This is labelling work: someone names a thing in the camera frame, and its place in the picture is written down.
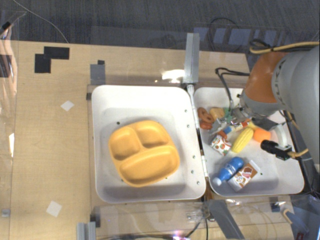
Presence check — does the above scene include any yellow corn cob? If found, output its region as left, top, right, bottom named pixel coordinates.
left=230, top=126, right=255, bottom=154

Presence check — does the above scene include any white plastic tray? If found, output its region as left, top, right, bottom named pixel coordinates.
left=193, top=86, right=306, bottom=198
left=90, top=84, right=207, bottom=205

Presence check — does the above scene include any orange divided plate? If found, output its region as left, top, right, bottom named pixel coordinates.
left=107, top=119, right=181, bottom=188

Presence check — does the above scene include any brown pretzel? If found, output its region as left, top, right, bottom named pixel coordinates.
left=197, top=106, right=215, bottom=124

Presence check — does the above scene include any brown and white carton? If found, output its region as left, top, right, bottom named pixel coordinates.
left=227, top=159, right=261, bottom=193

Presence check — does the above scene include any yellow bread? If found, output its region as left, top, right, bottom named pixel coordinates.
left=209, top=107, right=226, bottom=121

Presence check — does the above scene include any orange fruit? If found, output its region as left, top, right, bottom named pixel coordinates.
left=252, top=127, right=272, bottom=144

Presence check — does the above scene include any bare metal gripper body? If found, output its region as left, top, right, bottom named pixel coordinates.
left=227, top=107, right=252, bottom=126

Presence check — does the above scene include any black cylinder on white bracket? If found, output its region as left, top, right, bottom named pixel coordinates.
left=260, top=122, right=293, bottom=161

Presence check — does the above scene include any white carton with strawberry print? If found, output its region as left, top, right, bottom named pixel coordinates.
left=209, top=134, right=233, bottom=157

